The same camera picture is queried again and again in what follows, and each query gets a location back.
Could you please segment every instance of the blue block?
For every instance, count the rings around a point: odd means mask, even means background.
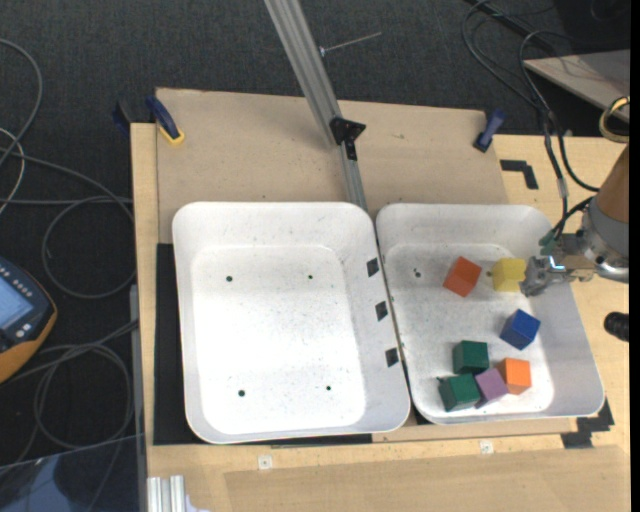
[[[522,350],[534,340],[539,327],[540,320],[517,309],[505,322],[500,339]]]

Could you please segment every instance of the yellow block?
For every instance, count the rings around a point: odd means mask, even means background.
[[[520,258],[501,258],[493,266],[493,289],[497,292],[519,292],[527,262]]]

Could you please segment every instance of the blue clamp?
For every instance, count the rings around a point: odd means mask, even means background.
[[[151,114],[158,121],[160,133],[173,146],[181,144],[184,140],[184,133],[178,128],[171,114],[155,96],[147,96],[144,100],[145,105],[151,111]]]
[[[502,110],[499,108],[495,109],[487,121],[487,127],[480,135],[478,135],[478,138],[473,143],[473,147],[479,149],[483,153],[486,153],[489,146],[491,146],[493,136],[496,134],[500,126],[502,126],[506,117],[507,115]]]

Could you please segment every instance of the red block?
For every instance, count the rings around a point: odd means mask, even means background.
[[[478,283],[480,272],[482,272],[480,265],[476,265],[467,258],[460,256],[451,267],[451,270],[449,270],[449,274],[442,286],[461,297],[466,297]]]

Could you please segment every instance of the orange and black device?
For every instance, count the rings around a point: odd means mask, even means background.
[[[0,383],[35,354],[57,317],[58,310],[42,286],[0,256]]]

